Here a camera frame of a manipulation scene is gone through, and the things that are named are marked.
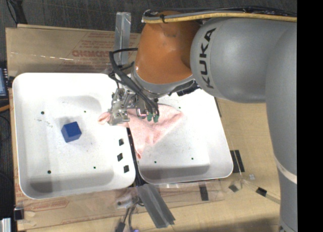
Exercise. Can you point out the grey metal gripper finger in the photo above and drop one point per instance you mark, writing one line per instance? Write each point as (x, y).
(118, 100)
(118, 117)

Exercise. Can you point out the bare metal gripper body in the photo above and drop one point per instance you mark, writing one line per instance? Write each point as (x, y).
(142, 105)

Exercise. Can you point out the pink cloth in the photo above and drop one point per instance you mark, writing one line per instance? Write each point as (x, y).
(156, 125)

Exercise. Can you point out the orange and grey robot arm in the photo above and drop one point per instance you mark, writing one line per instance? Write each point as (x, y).
(237, 59)

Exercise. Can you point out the thin black rod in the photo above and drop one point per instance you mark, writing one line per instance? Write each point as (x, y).
(131, 150)

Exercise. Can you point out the blue cube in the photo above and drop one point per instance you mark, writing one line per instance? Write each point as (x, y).
(71, 132)

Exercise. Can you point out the white plastic tray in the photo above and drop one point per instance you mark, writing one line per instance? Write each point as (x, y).
(45, 160)
(186, 150)

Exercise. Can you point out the brown cardboard board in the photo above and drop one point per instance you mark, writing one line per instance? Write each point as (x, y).
(50, 47)

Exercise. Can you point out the black cylinder on white bracket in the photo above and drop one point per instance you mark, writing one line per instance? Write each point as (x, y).
(188, 89)

